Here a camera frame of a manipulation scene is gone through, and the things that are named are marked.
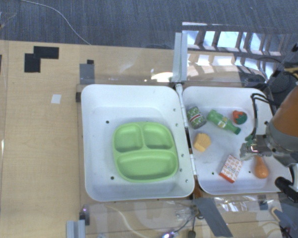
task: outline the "red and white box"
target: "red and white box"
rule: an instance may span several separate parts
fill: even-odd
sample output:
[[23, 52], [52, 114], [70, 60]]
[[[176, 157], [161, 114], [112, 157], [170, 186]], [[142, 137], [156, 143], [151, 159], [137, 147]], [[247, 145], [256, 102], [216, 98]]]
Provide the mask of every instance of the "red and white box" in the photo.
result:
[[222, 171], [220, 172], [220, 176], [233, 183], [236, 181], [242, 165], [242, 161], [230, 154], [224, 164], [224, 167], [222, 168]]

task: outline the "green can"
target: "green can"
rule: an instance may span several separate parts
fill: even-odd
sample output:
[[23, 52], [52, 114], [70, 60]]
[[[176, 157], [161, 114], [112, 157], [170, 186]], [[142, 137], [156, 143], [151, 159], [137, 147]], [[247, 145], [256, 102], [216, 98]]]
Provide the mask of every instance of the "green can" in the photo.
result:
[[187, 112], [187, 118], [194, 129], [202, 127], [207, 122], [197, 107], [193, 107]]

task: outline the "wooden table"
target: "wooden table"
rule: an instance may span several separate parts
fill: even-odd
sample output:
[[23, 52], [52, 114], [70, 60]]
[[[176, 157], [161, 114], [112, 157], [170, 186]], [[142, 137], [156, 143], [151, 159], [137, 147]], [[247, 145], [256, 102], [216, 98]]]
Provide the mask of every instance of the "wooden table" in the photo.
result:
[[[25, 73], [24, 54], [33, 53], [34, 46], [59, 47], [59, 59], [42, 59], [41, 73]], [[148, 71], [172, 70], [173, 51], [0, 41], [0, 54], [5, 71], [0, 83], [6, 82], [7, 87], [7, 91], [0, 91], [0, 100], [6, 97], [5, 126], [1, 124], [5, 137], [0, 238], [64, 238], [66, 221], [78, 220], [81, 194], [85, 193], [79, 182], [75, 101], [79, 64], [94, 60], [99, 82], [108, 82], [108, 78], [150, 81]], [[59, 104], [51, 103], [55, 94], [61, 95]], [[276, 194], [269, 198], [278, 206]], [[162, 227], [149, 229], [139, 216], [161, 223], [172, 215], [176, 227], [183, 223], [174, 214], [179, 206], [168, 201], [109, 206], [96, 202], [92, 206], [95, 220], [108, 226], [106, 237], [151, 238], [165, 232]], [[256, 205], [251, 211], [223, 212], [223, 217], [234, 237], [281, 237], [278, 223]], [[180, 237], [185, 237], [189, 228], [180, 232]], [[213, 237], [204, 220], [196, 222], [195, 230], [198, 237]], [[86, 237], [97, 237], [97, 228], [86, 231]]]

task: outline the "green divided plate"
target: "green divided plate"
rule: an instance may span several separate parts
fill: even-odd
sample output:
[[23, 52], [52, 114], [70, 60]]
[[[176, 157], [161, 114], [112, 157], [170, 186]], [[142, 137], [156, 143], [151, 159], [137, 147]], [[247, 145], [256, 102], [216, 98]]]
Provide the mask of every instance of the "green divided plate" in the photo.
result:
[[115, 165], [132, 182], [167, 179], [178, 170], [178, 154], [170, 130], [157, 122], [132, 122], [113, 135]]

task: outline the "green bottle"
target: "green bottle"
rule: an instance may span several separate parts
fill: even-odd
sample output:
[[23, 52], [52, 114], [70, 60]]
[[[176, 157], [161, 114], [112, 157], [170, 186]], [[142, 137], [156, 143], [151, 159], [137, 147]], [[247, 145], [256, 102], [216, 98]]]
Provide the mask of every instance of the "green bottle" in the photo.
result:
[[240, 133], [240, 128], [233, 125], [232, 121], [227, 117], [222, 116], [215, 110], [211, 110], [207, 116], [207, 120], [212, 121], [218, 127], [233, 131], [236, 135]]

